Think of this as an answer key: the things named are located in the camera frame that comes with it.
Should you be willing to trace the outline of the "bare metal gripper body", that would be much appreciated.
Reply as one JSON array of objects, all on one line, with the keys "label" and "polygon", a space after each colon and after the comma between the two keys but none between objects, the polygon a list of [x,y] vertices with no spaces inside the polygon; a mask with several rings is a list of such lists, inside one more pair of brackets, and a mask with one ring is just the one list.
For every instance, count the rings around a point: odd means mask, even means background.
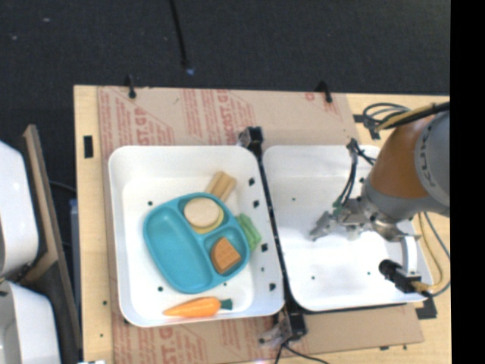
[{"label": "bare metal gripper body", "polygon": [[360,234],[373,231],[389,242],[399,242],[406,232],[398,226],[399,221],[382,213],[375,204],[364,197],[337,200],[333,204],[333,217],[339,227],[356,225]]}]

